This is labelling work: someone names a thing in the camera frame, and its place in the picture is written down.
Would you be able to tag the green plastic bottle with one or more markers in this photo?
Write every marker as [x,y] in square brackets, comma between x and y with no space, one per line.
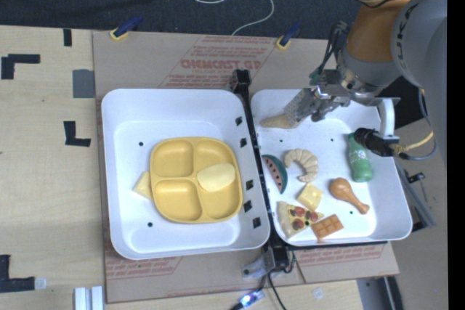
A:
[359,163]

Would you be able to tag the yellow holed cheese slice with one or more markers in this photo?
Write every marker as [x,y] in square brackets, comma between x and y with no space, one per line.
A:
[309,196]

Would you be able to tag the orange waffle biscuit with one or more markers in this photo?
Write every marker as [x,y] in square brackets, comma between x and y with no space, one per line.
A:
[327,227]

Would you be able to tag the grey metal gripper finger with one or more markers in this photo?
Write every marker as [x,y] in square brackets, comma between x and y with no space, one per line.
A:
[322,112]
[310,106]

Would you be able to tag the red green watermelon slice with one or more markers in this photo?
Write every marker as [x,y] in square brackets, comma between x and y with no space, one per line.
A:
[276,172]

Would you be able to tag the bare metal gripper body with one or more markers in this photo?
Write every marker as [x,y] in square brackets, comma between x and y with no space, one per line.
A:
[336,87]

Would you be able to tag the black cylinder on white bracket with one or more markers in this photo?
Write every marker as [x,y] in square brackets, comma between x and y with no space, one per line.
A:
[374,142]

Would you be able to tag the brown chicken drumstick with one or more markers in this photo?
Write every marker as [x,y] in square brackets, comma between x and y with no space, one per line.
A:
[343,188]

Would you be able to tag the beige ice cream cone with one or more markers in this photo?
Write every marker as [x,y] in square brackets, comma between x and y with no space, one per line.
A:
[278,121]

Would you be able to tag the pale yellow cheese wedge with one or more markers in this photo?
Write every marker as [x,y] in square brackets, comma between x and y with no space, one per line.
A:
[142,186]

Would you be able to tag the white plastic tray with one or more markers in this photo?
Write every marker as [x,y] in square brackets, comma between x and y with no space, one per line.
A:
[127,228]
[381,192]

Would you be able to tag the beige croissant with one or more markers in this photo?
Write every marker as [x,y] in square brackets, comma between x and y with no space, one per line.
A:
[309,161]

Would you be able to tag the pizza slice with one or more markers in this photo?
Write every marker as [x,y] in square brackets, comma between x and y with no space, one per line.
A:
[292,219]

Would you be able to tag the brown cardboard board red print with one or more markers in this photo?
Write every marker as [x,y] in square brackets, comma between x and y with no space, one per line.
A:
[145,58]

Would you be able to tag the yellow divided plate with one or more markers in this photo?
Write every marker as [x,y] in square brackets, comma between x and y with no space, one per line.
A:
[178,199]

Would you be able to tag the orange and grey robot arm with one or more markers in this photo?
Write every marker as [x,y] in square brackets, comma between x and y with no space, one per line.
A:
[374,36]

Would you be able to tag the pale yellow potato chip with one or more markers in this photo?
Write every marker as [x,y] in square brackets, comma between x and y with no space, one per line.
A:
[216,176]

